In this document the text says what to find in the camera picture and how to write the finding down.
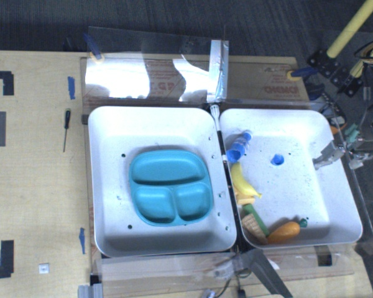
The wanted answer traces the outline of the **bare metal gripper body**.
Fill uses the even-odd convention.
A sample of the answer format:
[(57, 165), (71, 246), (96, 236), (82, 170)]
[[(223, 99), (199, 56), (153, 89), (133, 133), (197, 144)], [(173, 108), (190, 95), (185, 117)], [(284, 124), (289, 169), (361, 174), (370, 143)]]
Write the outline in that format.
[(342, 151), (348, 157), (348, 160), (355, 159), (356, 150), (362, 145), (362, 140), (355, 140), (355, 141), (347, 141), (344, 140), (339, 144)]

